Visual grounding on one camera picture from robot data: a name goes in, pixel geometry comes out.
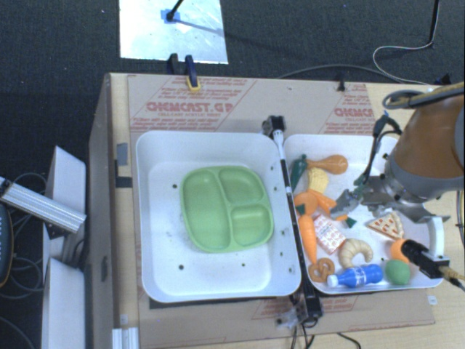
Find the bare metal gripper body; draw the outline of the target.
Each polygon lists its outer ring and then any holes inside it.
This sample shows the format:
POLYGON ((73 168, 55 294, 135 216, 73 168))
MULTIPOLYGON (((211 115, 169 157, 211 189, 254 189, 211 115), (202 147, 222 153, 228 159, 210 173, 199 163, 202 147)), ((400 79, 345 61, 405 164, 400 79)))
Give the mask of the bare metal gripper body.
POLYGON ((425 198, 408 192, 394 177, 386 174, 370 176, 363 186, 362 193, 361 204, 374 214, 393 209, 414 223, 426 223, 433 217, 439 217, 443 222, 450 219, 450 215, 428 211, 424 206, 425 198))

